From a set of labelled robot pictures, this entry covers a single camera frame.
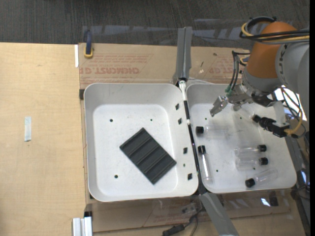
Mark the white plastic tray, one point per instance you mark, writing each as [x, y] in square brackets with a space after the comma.
[229, 141]
[133, 141]

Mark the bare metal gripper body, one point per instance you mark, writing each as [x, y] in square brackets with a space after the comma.
[246, 96]

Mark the black grooved rectangular holder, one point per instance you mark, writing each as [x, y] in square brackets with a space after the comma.
[148, 156]

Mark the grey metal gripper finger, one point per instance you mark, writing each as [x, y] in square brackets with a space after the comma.
[217, 106]
[237, 106]

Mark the thin black and white rod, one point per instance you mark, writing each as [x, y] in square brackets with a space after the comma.
[187, 114]

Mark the clear plastic bottle black cap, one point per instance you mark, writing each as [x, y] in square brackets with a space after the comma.
[211, 131]
[263, 176]
[205, 163]
[248, 163]
[248, 150]

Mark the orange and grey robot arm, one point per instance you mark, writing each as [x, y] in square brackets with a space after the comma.
[268, 55]

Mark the brown cardboard board red print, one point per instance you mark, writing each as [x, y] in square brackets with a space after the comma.
[137, 63]

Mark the black cylinder on white bracket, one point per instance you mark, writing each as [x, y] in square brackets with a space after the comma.
[270, 125]

